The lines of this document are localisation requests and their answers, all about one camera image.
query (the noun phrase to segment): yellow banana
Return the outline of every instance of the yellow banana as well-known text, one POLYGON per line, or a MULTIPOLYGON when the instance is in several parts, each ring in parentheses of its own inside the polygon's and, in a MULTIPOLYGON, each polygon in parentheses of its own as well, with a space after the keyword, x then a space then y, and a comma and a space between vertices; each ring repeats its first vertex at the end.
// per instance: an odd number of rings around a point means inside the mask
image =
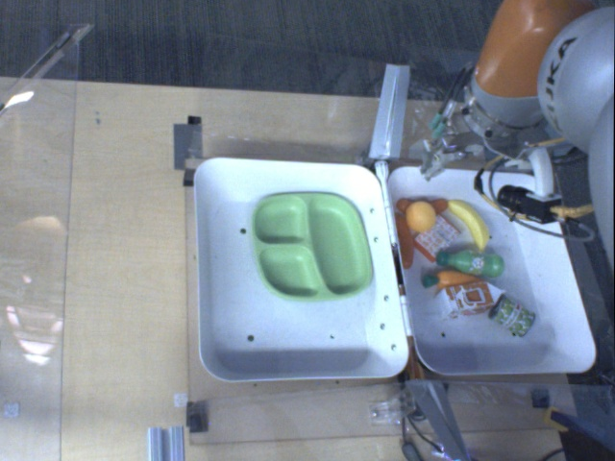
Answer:
POLYGON ((489 228, 477 211, 461 200, 449 200, 449 211, 468 227, 479 251, 484 251, 489 242, 489 228))

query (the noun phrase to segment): toy bottle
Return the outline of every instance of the toy bottle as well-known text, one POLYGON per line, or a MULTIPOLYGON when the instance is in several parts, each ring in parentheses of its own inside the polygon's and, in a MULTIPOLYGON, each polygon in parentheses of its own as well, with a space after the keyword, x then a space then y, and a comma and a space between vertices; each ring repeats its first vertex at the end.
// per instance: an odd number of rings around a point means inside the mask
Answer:
POLYGON ((483 275, 491 279, 499 277, 504 271, 504 260, 501 256, 470 250, 455 254, 441 251, 436 257, 436 262, 440 266, 453 266, 469 275, 483 275))

